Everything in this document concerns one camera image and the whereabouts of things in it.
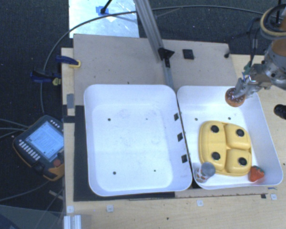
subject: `wooden surface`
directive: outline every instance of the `wooden surface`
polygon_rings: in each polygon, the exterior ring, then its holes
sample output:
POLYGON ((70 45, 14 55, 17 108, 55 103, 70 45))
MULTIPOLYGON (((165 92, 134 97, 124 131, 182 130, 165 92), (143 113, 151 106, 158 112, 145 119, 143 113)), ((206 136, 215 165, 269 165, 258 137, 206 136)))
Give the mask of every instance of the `wooden surface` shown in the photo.
MULTIPOLYGON (((72 49, 63 49, 62 54, 73 55, 72 49)), ((249 57, 231 55, 238 76, 249 57)), ((255 57, 261 61, 263 56, 255 57)), ((73 69, 62 65, 63 103, 66 95, 74 92, 73 69)), ((286 92, 273 87, 259 92, 261 104, 276 147, 284 179, 275 189, 263 187, 266 199, 260 195, 237 196, 218 194, 217 197, 173 198, 156 200, 113 200, 94 202, 73 201, 74 124, 64 124, 66 208, 74 209, 68 215, 82 215, 82 228, 110 229, 175 229, 175 228, 286 228, 286 121, 273 114, 277 104, 286 104, 286 92), (276 194, 277 200, 271 199, 276 194), (203 206, 197 206, 197 200, 203 206), (113 205, 114 212, 106 206, 113 205)))

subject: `dark carpet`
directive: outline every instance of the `dark carpet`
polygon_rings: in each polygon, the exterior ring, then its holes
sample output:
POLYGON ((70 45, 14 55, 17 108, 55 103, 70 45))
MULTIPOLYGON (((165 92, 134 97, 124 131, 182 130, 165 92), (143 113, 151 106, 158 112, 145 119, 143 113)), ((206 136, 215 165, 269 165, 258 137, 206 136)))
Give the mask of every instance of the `dark carpet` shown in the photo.
MULTIPOLYGON (((150 0, 153 8, 176 5, 220 5, 265 12, 278 0, 150 0)), ((0 0, 0 118, 24 125, 33 124, 42 116, 40 86, 30 79, 34 67, 41 69, 55 42, 68 30, 68 0, 0 0)), ((257 14, 217 9, 188 8, 161 16, 155 14, 164 39, 229 43, 231 53, 249 54, 245 35, 248 22, 257 14)), ((140 36, 144 32, 140 26, 140 36)), ((257 53, 263 54, 269 42, 260 37, 257 53)), ((48 70, 59 71, 54 56, 61 47, 71 47, 65 38, 50 58, 48 70)), ((44 84, 45 112, 62 118, 61 88, 44 84)), ((0 123, 0 127, 12 127, 0 123)), ((33 189, 46 180, 29 169, 12 149, 13 137, 0 140, 0 199, 33 189)), ((0 204, 46 209, 58 192, 62 181, 50 182, 42 189, 0 204)), ((60 211, 62 202, 55 201, 50 210, 60 211)))

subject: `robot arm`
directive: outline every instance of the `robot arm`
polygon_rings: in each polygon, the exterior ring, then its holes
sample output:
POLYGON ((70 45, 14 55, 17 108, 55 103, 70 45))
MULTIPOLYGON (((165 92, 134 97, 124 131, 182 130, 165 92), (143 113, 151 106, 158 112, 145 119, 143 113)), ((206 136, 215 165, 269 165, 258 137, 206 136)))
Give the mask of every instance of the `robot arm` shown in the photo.
POLYGON ((240 106, 245 98, 248 98, 262 88, 270 89, 275 85, 286 90, 286 16, 279 28, 268 29, 269 18, 273 12, 281 9, 280 5, 269 9, 261 18, 261 33, 264 37, 272 39, 272 43, 265 53, 265 59, 261 64, 249 63, 245 67, 243 78, 239 78, 235 88, 227 91, 225 99, 233 107, 240 106))

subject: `white sticker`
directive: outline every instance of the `white sticker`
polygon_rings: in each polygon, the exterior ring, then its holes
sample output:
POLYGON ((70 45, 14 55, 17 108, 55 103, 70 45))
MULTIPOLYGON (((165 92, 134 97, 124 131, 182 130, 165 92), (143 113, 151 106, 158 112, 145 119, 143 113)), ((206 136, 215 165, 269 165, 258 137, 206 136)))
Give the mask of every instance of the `white sticker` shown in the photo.
POLYGON ((277 200, 277 196, 276 196, 275 193, 272 193, 270 196, 271 196, 271 199, 272 199, 272 200, 277 200))
POLYGON ((74 213, 74 206, 68 206, 67 213, 74 213))
POLYGON ((106 210, 107 212, 113 212, 114 211, 113 205, 107 205, 106 210))
POLYGON ((203 206, 204 205, 204 202, 202 200, 197 200, 197 206, 203 206))

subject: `red strawberry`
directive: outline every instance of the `red strawberry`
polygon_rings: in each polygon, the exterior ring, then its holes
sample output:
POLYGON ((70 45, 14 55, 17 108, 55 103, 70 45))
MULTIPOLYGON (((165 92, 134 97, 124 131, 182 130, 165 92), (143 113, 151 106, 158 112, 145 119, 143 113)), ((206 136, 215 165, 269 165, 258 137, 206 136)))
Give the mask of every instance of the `red strawberry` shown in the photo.
POLYGON ((250 177, 249 180, 252 182, 257 181, 260 178, 263 178, 265 172, 258 166, 252 166, 250 169, 250 177))

